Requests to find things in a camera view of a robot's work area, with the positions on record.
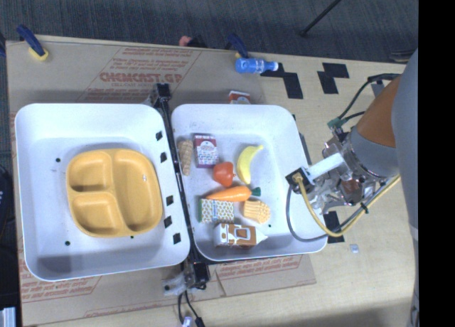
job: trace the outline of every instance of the cardboard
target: cardboard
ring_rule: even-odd
[[[38,36],[49,52],[40,62],[25,42],[8,42],[10,124],[14,169],[14,117],[34,102],[142,103],[157,82],[171,86],[171,109],[183,103],[229,103],[231,90],[264,103],[259,76],[234,70],[235,52]],[[177,303],[163,280],[180,266],[45,282],[28,270],[23,254],[17,172],[14,173],[18,258],[24,326],[68,321]],[[210,266],[211,280],[193,300],[216,299],[316,282],[308,255],[256,259]]]

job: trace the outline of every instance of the toy banana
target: toy banana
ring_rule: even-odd
[[[239,159],[237,160],[237,176],[245,183],[251,183],[250,164],[251,160],[255,157],[259,150],[264,148],[263,145],[258,146],[247,146],[240,153]]]

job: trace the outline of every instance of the yellow divided plate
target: yellow divided plate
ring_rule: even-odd
[[[163,214],[155,169],[138,151],[78,154],[68,164],[66,188],[73,220],[90,236],[138,235],[153,229]]]

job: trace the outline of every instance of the red tomato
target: red tomato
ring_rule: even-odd
[[[230,161],[218,163],[213,167],[213,179],[225,187],[232,185],[234,178],[234,164]]]

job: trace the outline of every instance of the toy carrot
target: toy carrot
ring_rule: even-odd
[[[259,197],[261,188],[257,187],[250,190],[247,186],[236,186],[207,195],[205,198],[214,200],[228,200],[230,202],[242,202],[247,200],[251,195]]]

